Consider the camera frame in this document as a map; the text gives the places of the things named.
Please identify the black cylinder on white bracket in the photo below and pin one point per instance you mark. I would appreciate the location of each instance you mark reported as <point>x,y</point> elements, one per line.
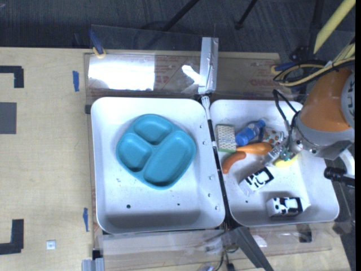
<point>334,174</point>

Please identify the orange sausage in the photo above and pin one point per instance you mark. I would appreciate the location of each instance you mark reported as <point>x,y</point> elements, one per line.
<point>231,161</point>

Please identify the green patterned carton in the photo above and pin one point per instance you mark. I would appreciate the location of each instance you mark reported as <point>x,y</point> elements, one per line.
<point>225,138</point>

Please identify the yellow banana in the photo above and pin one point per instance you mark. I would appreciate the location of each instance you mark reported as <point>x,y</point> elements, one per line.
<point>283,163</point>

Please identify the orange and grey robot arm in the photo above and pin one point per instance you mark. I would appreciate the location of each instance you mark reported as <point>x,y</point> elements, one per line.
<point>324,109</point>

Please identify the orange carrot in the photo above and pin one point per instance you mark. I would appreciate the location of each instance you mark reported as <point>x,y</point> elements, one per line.
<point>255,148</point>

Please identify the white packet with orange print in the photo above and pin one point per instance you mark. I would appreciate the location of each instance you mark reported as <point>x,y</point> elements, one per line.
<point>273,136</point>

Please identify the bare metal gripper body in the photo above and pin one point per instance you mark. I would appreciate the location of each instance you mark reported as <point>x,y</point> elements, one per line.
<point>324,151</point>

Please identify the white plastic tray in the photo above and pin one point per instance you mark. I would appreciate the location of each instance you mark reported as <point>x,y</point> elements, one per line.
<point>158,210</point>
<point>316,185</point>

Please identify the blue divided plate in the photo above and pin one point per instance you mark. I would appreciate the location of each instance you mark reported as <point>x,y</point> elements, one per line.
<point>166,157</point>

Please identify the white carton with black lines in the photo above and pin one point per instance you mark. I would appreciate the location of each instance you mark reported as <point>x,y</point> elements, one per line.
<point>258,179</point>

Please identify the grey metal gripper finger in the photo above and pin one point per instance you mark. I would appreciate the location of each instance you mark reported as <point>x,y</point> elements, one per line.
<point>272,154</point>

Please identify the blue plastic bottle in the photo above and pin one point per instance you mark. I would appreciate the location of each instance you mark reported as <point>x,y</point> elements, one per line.
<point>246,135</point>

